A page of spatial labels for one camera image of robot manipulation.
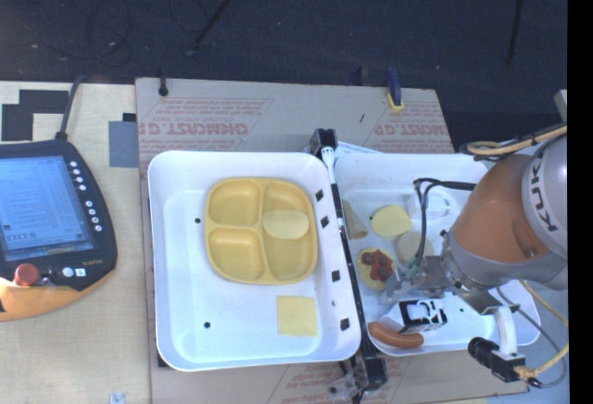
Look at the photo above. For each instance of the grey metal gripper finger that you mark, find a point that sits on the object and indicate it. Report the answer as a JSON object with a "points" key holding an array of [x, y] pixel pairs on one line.
{"points": [[391, 294], [402, 277]]}

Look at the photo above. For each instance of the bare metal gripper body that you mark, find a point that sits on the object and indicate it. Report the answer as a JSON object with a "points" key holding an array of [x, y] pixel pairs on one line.
{"points": [[431, 277]]}

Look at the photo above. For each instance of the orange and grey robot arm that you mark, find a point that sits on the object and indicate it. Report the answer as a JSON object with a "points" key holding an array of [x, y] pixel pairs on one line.
{"points": [[491, 212]]}

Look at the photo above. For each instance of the beige round biscuit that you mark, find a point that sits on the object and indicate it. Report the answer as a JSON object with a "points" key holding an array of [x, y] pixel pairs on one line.
{"points": [[407, 247]]}

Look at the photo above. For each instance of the black and white carton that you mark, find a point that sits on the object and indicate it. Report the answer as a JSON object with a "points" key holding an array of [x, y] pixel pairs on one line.
{"points": [[424, 316]]}

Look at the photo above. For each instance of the orange sausage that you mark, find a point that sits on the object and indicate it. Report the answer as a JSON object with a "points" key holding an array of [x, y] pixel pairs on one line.
{"points": [[394, 337]]}

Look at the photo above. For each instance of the yellow potato chip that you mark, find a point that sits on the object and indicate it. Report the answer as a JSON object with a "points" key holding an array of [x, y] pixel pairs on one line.
{"points": [[391, 221]]}

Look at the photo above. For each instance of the beige ice cream cone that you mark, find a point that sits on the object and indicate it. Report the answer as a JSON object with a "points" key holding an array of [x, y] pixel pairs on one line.
{"points": [[354, 223]]}

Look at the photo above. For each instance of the yellow square cheese slice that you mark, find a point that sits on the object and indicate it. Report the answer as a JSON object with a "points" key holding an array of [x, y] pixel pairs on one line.
{"points": [[297, 316]]}

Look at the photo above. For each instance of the white plastic tray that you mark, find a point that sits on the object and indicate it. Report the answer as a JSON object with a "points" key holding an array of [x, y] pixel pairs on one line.
{"points": [[394, 175], [241, 323]]}

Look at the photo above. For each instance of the thin black and white rod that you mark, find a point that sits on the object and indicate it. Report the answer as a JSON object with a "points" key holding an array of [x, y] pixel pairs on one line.
{"points": [[334, 189]]}

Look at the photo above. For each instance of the pale yellow half-round slice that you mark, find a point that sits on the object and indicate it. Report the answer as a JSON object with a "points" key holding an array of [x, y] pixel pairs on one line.
{"points": [[285, 224]]}

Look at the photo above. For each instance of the yellow divided plate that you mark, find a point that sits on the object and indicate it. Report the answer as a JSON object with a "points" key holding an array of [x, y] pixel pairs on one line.
{"points": [[236, 254]]}

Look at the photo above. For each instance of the brown cardboard board red print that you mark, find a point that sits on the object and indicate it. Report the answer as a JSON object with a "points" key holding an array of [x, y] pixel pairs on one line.
{"points": [[278, 115]]}

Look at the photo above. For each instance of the black cylinder on white bracket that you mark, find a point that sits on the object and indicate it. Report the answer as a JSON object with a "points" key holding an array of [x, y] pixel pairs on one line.
{"points": [[493, 358]]}

